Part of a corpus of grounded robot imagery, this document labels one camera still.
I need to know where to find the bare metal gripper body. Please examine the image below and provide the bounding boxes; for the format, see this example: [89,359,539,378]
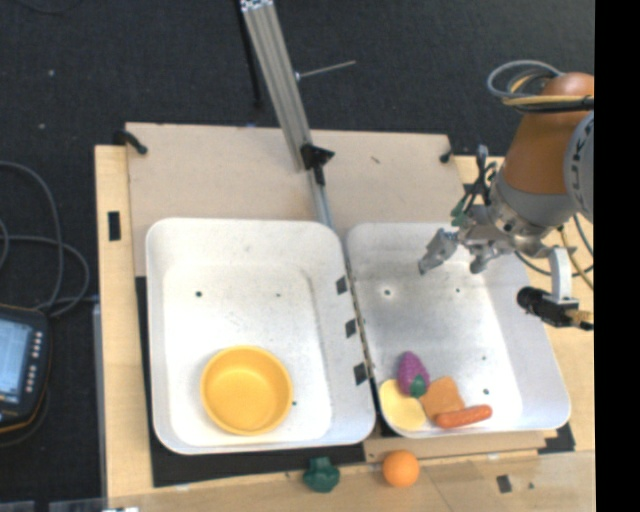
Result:
[457,203,553,260]

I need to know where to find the white plastic tray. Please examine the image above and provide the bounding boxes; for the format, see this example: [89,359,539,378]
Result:
[144,216,377,456]
[343,221,573,440]

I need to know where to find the thin black and white rod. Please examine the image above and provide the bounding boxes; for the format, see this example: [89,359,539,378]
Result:
[343,259,377,386]

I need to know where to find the purple grapes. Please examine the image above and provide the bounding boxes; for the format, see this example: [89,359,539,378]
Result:
[396,350,432,399]

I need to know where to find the orange bread slice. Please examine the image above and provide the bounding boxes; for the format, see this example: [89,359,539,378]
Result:
[418,376,466,421]

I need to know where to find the orange sausage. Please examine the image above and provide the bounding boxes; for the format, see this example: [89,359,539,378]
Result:
[435,404,494,430]

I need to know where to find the pale yellow round slice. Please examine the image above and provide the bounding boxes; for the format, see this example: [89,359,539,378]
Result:
[378,378,428,432]

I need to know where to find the pale wood board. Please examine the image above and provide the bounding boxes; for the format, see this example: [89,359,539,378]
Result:
[123,121,560,464]

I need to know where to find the orange ball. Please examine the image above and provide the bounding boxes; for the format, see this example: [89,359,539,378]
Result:
[381,449,421,488]

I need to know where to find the yellow bowl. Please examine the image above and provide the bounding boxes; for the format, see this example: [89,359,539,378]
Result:
[199,345,295,436]

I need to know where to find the green broccoli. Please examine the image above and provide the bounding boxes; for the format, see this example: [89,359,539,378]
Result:
[302,455,341,494]

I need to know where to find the black cylinder on white bracket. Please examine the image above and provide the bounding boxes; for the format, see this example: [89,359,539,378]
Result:
[516,247,582,328]

